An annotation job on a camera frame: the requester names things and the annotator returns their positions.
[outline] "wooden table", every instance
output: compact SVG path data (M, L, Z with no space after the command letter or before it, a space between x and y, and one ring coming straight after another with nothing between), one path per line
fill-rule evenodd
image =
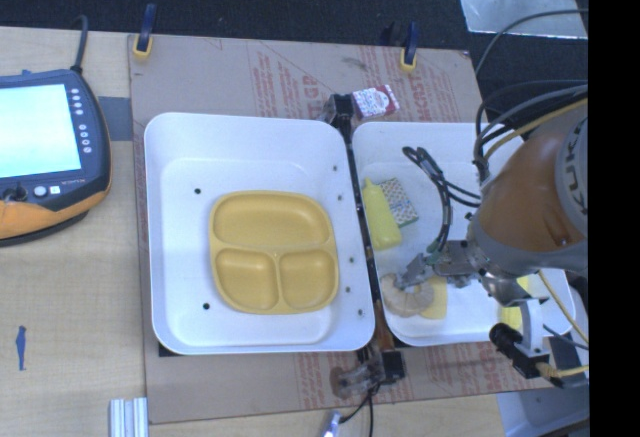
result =
M68 68L80 33L0 27L0 75ZM127 34L90 32L84 76L129 98ZM0 248L0 434L107 436L109 401L145 396L130 141L113 142L111 193L80 223ZM24 369L16 337L26 328ZM152 425L151 436L319 435L327 411ZM374 435L503 435L495 395L374 406ZM367 435L362 410L340 437Z

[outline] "clamp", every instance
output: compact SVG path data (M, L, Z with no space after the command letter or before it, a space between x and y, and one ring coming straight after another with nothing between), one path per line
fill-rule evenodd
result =
M149 3L144 11L142 28L133 43L133 54L138 58L147 58L151 53L151 46L153 45L151 32L156 22L157 7L155 3Z
M394 21L386 27L380 34L379 44L381 46L402 46L400 52L400 69L410 73L416 68L418 56L418 25L411 21L404 39L400 38L400 26Z

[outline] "yellow divided plate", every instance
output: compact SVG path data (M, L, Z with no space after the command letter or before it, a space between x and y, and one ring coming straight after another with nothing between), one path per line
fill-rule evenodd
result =
M254 190L222 196L210 213L209 244L218 292L239 311L317 311L337 293L333 226L305 195Z

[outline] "blue marker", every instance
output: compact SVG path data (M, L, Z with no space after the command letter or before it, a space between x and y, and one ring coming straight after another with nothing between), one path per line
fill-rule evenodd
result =
M20 371L24 371L24 349L27 346L27 328L20 325L18 337L16 337L16 347L18 348L18 359L20 361Z

